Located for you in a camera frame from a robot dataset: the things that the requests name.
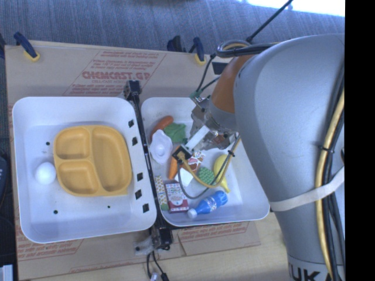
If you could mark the white fried egg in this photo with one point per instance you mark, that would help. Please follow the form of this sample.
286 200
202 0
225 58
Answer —
160 146

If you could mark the green lettuce leaf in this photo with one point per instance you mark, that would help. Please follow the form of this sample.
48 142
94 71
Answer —
175 132

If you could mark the yellow pear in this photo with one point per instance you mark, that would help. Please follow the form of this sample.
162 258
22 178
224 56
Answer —
220 164

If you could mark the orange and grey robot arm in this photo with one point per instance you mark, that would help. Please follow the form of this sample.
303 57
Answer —
281 121

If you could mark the white ball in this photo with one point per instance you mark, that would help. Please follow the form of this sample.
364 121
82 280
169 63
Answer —
45 173

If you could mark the orange divided plate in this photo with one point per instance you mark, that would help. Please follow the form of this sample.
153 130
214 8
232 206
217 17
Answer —
92 159

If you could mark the blue bottle white cap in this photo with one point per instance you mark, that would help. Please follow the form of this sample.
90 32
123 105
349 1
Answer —
212 203

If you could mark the thin black rod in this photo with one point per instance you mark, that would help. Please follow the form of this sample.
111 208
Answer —
143 136

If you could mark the green round biscuit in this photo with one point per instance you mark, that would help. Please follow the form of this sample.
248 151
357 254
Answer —
206 175

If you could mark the brown cardboard board red print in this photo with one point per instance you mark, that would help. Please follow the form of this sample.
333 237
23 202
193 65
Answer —
70 69

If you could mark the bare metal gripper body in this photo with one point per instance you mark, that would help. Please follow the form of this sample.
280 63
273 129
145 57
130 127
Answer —
199 113

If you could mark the yellow patterned carton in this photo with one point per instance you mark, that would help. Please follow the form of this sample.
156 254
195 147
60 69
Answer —
160 192

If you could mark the red carton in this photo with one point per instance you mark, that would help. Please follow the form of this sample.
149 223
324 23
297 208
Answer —
176 198

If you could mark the brown and white packet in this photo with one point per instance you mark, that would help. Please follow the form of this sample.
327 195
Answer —
195 160

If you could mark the white plastic tray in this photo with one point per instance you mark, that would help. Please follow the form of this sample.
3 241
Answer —
88 218
246 203

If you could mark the orange sausage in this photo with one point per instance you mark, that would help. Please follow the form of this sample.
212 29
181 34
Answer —
161 124

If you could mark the orange carrot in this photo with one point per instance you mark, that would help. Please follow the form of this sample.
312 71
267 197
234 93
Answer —
173 168

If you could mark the white wedge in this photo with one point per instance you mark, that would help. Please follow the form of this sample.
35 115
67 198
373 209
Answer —
185 176

